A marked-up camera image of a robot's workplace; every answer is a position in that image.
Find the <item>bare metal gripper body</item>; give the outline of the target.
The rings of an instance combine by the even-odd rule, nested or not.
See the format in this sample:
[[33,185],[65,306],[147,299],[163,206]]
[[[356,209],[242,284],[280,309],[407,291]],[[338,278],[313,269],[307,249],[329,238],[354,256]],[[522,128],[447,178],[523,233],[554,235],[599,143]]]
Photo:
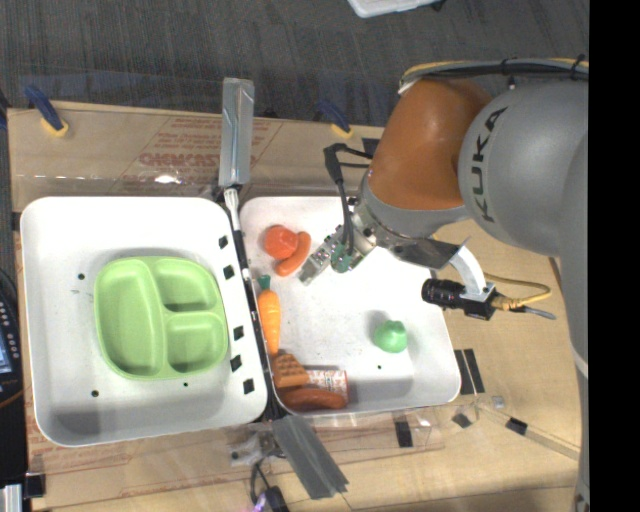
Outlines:
[[323,241],[333,270],[354,270],[376,246],[376,224],[369,208],[358,198],[340,200],[342,221]]

